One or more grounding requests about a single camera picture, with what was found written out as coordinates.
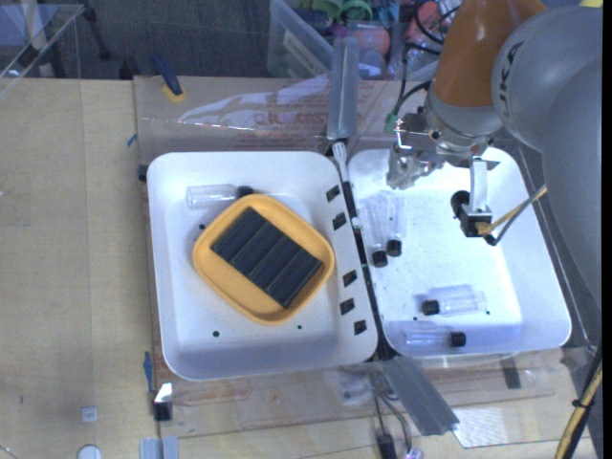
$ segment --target black vial cap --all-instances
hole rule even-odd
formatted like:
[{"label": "black vial cap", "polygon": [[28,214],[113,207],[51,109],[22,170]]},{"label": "black vial cap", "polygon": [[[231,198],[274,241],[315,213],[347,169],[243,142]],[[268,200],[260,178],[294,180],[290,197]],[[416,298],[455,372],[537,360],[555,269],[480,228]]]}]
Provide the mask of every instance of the black vial cap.
[{"label": "black vial cap", "polygon": [[438,313],[440,313],[440,303],[436,299],[423,301],[421,303],[421,311],[426,317],[429,317],[431,315],[437,315]]},{"label": "black vial cap", "polygon": [[240,199],[241,197],[244,197],[246,195],[251,195],[253,193],[254,193],[254,190],[252,189],[252,187],[240,186],[238,187],[238,191],[236,192],[236,198]]},{"label": "black vial cap", "polygon": [[382,250],[375,251],[372,253],[372,261],[374,262],[374,267],[384,267],[387,264],[386,253]]},{"label": "black vial cap", "polygon": [[450,198],[450,207],[452,208],[452,213],[456,218],[459,217],[459,212],[461,211],[461,206],[463,204],[470,203],[470,193],[466,190],[459,190],[452,194]]},{"label": "black vial cap", "polygon": [[463,332],[450,332],[449,340],[450,340],[451,347],[465,347],[466,346],[466,334]]},{"label": "black vial cap", "polygon": [[386,254],[389,256],[400,256],[402,254],[402,242],[400,240],[387,241]]}]

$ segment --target glass vial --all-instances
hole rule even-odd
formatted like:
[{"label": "glass vial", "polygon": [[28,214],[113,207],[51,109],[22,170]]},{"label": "glass vial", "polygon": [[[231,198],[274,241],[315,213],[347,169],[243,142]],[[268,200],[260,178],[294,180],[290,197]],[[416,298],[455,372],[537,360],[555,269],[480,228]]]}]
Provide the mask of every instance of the glass vial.
[{"label": "glass vial", "polygon": [[487,299],[470,285],[435,288],[421,303],[421,311],[425,316],[442,317],[478,313],[487,311]]},{"label": "glass vial", "polygon": [[448,328],[406,328],[404,341],[408,347],[456,348],[466,345],[466,334]]},{"label": "glass vial", "polygon": [[381,206],[383,199],[373,196],[365,199],[360,208],[361,226],[364,231],[364,241],[374,267],[387,265],[386,252],[384,251],[384,233],[381,226]]},{"label": "glass vial", "polygon": [[385,221],[387,223],[386,254],[400,256],[406,233],[408,198],[395,192],[386,192],[384,194],[384,204],[386,207]]},{"label": "glass vial", "polygon": [[186,193],[187,207],[191,210],[209,208],[218,203],[236,199],[238,188],[229,184],[218,186],[189,186]]}]

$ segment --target yellow container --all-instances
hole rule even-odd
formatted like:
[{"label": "yellow container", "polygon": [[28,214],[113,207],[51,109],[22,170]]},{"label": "yellow container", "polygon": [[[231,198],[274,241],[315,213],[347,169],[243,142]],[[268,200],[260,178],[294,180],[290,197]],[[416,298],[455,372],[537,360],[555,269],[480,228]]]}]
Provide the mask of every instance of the yellow container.
[{"label": "yellow container", "polygon": [[[306,285],[284,308],[213,250],[213,246],[249,208],[282,231],[321,262]],[[235,201],[210,223],[196,240],[192,252],[196,272],[235,309],[250,319],[277,325],[291,319],[318,292],[335,267],[334,251],[310,224],[273,197],[252,194]]]}]

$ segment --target metal bracket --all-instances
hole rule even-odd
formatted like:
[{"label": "metal bracket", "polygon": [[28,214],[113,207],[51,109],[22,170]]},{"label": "metal bracket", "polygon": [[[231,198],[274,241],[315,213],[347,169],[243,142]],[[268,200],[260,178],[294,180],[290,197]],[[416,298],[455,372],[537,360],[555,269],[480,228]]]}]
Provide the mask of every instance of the metal bracket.
[{"label": "metal bracket", "polygon": [[172,420],[172,382],[165,382],[153,400],[153,418],[156,422]]},{"label": "metal bracket", "polygon": [[179,439],[176,436],[141,440],[140,459],[179,459]]},{"label": "metal bracket", "polygon": [[381,370],[423,435],[443,435],[459,423],[416,360],[396,357],[382,361]]},{"label": "metal bracket", "polygon": [[389,151],[386,175],[386,182],[391,188],[404,190],[412,187],[418,179],[444,164],[426,134],[426,122],[422,115],[406,114],[403,120],[396,120],[394,133],[396,141]]},{"label": "metal bracket", "polygon": [[487,162],[475,158],[470,165],[470,210],[486,212],[487,207]]}]

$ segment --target plastic storage bin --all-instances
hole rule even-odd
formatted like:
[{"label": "plastic storage bin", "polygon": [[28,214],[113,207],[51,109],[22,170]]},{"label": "plastic storage bin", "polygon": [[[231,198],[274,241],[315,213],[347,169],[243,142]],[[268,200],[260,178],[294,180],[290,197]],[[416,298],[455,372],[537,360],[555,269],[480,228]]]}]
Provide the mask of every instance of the plastic storage bin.
[{"label": "plastic storage bin", "polygon": [[[268,72],[273,77],[308,78],[332,67],[332,45],[294,10],[299,0],[270,1]],[[409,80],[433,78],[437,61],[412,71]]]}]

